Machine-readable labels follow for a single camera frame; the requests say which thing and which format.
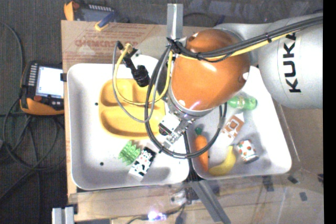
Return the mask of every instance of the green toy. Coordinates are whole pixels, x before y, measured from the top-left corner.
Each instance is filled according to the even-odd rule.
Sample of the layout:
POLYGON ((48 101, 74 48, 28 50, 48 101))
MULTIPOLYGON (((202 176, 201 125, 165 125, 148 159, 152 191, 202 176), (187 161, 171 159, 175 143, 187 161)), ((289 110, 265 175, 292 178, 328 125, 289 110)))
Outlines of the green toy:
POLYGON ((140 149, 136 145, 132 145, 132 141, 128 141, 119 153, 118 159, 122 159, 126 165, 132 164, 135 159, 140 155, 140 149))
POLYGON ((254 97, 244 98, 242 96, 235 96, 227 101, 233 108, 243 110, 253 110, 257 106, 257 100, 254 97))

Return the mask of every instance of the electronic device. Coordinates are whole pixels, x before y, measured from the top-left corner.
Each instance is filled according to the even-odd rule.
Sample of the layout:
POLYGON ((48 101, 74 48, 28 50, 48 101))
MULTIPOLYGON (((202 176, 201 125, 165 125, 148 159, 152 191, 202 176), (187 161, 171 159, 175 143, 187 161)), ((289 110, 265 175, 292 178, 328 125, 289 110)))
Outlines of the electronic device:
POLYGON ((79 20, 86 22, 98 22, 107 15, 115 13, 114 9, 99 4, 86 4, 84 2, 70 1, 64 5, 64 13, 67 20, 79 20))
POLYGON ((32 115, 64 114, 62 73, 61 65, 29 62, 21 78, 21 109, 32 115))

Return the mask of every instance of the gray carpet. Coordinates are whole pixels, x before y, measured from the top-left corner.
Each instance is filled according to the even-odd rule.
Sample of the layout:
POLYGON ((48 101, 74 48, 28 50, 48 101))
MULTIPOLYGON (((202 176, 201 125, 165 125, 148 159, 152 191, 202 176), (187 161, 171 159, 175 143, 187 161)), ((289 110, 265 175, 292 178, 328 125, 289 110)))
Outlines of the gray carpet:
MULTIPOLYGON (((25 63, 37 60, 60 63, 60 21, 65 19, 63 5, 70 0, 0 0, 0 21, 20 37, 25 63)), ((84 0, 99 3, 102 0, 84 0)), ((323 0, 107 0, 120 18, 131 23, 166 24, 167 3, 182 3, 184 25, 212 27, 222 23, 263 23, 311 14, 323 9, 323 0)), ((19 46, 11 31, 0 24, 0 114, 5 114, 19 94, 19 46)), ((24 126, 24 116, 11 117, 7 124, 7 142, 14 143, 24 126)), ((17 155, 29 164, 35 161, 29 138, 32 134, 38 157, 52 146, 55 123, 49 118, 34 119, 17 155)), ((65 154, 64 132, 58 128, 57 142, 41 166, 60 162, 65 154)), ((0 195, 19 180, 27 169, 0 151, 0 195)), ((34 173, 21 181, 0 200, 0 223, 51 223, 51 210, 67 203, 64 162, 52 171, 34 173)))

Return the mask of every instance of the yellow dish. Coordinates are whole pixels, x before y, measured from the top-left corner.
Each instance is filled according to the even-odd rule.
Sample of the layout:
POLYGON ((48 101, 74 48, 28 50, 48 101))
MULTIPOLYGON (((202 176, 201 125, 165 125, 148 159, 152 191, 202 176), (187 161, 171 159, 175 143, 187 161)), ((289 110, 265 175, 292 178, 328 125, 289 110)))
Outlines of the yellow dish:
MULTIPOLYGON (((144 103, 148 87, 139 87, 133 79, 118 79, 117 87, 127 100, 144 103)), ((144 105, 135 105, 120 99, 124 108, 135 118, 144 120, 144 105)), ((127 140, 141 140, 148 138, 144 123, 130 118, 119 107, 114 98, 112 80, 107 81, 99 97, 99 119, 103 128, 113 136, 127 140)), ((159 123, 165 115, 165 106, 162 100, 155 103, 153 115, 150 119, 151 129, 156 136, 159 134, 159 123)))

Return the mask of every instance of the led light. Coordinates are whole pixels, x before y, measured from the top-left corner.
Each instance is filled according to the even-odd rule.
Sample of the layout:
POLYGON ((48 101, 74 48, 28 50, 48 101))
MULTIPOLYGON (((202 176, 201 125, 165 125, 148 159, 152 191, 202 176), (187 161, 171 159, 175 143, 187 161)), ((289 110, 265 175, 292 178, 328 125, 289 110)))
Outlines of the led light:
POLYGON ((167 215, 163 213, 157 213, 155 211, 150 211, 148 213, 148 221, 166 220, 167 215))
POLYGON ((212 72, 217 72, 217 68, 214 66, 214 65, 212 65, 211 63, 209 63, 209 62, 202 62, 201 63, 206 69, 208 69, 208 70, 210 70, 210 71, 212 71, 212 72))

